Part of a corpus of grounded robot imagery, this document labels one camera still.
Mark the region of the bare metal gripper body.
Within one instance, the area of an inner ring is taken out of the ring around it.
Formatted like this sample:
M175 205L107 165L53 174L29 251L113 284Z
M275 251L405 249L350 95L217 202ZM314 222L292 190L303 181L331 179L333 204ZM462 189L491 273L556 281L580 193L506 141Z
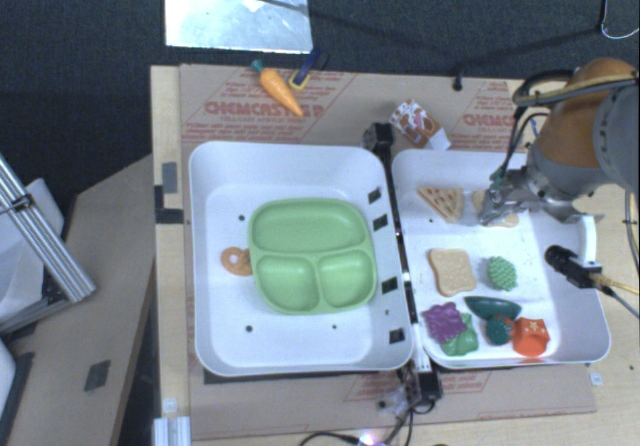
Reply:
M537 167L510 169L500 183L497 205L500 211L508 203L519 204L520 212L546 210L549 189L548 178Z

